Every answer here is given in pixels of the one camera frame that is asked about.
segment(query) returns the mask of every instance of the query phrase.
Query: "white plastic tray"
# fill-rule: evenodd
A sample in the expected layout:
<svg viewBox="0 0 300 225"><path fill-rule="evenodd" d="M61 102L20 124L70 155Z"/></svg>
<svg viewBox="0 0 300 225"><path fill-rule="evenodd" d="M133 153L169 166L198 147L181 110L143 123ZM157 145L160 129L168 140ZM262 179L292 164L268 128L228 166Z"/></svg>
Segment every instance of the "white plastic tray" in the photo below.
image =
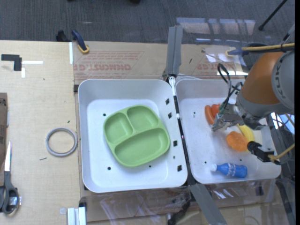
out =
<svg viewBox="0 0 300 225"><path fill-rule="evenodd" d="M162 80L90 79L80 84L78 98L82 176L88 190L103 193L173 188L185 183L188 172L173 93L168 83ZM110 114L138 104L156 112L169 133L171 144L157 159L138 167L125 167L110 151L104 138L103 123Z"/></svg>
<svg viewBox="0 0 300 225"><path fill-rule="evenodd" d="M273 179L281 173L281 166L274 163L263 163L249 151L239 152L231 149L226 143L226 135L239 131L229 127L225 131L212 132L204 113L205 105L222 103L228 87L224 80L181 80L176 84L176 93L183 133L187 144L187 152L193 177L200 183L224 183L243 180ZM234 104L236 95L232 95L230 103ZM265 148L275 150L268 127L254 131L255 141ZM245 165L248 174L245 178L224 176L219 172L211 172L211 164L235 163Z"/></svg>

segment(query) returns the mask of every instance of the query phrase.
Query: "scissors blade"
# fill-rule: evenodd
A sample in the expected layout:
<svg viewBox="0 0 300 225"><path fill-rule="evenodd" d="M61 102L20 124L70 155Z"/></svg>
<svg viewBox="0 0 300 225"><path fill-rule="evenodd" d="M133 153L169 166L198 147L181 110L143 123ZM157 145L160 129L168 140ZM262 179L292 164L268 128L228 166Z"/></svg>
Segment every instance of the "scissors blade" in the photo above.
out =
<svg viewBox="0 0 300 225"><path fill-rule="evenodd" d="M6 157L5 157L5 163L4 163L4 171L9 172L10 171L10 159L11 159L11 141L9 141Z"/></svg>

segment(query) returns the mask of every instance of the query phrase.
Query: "bottle label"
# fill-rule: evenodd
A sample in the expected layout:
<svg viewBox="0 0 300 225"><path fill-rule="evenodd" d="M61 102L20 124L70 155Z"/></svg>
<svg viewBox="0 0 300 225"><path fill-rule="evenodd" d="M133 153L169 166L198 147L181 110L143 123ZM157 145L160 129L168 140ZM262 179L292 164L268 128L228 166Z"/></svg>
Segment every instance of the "bottle label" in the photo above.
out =
<svg viewBox="0 0 300 225"><path fill-rule="evenodd" d="M228 164L228 173L227 176L235 176L235 164Z"/></svg>

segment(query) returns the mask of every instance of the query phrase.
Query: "orange toy vegetable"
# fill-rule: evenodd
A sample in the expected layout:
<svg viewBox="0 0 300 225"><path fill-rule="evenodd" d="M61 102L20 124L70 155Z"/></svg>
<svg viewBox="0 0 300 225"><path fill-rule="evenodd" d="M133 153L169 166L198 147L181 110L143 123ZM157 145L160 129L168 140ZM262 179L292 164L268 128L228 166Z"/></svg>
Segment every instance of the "orange toy vegetable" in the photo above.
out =
<svg viewBox="0 0 300 225"><path fill-rule="evenodd" d="M211 105L211 112L212 112L212 115L215 117L216 114L220 111L219 110L219 107L220 107L220 104L213 104Z"/></svg>
<svg viewBox="0 0 300 225"><path fill-rule="evenodd" d="M242 133L230 132L226 136L226 142L234 150L245 151L247 149L248 140Z"/></svg>
<svg viewBox="0 0 300 225"><path fill-rule="evenodd" d="M211 112L211 106L206 105L204 108L204 111L205 111L205 117L206 117L206 120L208 121L208 123L214 124L214 116L212 115L212 112Z"/></svg>

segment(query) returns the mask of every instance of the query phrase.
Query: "yellow banana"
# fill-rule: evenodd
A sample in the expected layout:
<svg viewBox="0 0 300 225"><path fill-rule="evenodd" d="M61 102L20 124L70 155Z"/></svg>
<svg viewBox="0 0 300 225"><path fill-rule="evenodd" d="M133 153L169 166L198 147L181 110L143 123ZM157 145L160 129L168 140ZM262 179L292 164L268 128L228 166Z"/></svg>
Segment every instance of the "yellow banana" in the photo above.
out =
<svg viewBox="0 0 300 225"><path fill-rule="evenodd" d="M240 126L239 124L237 124L237 126L242 132L242 134L247 138L248 142L254 141L254 134L251 128L249 128L247 125Z"/></svg>

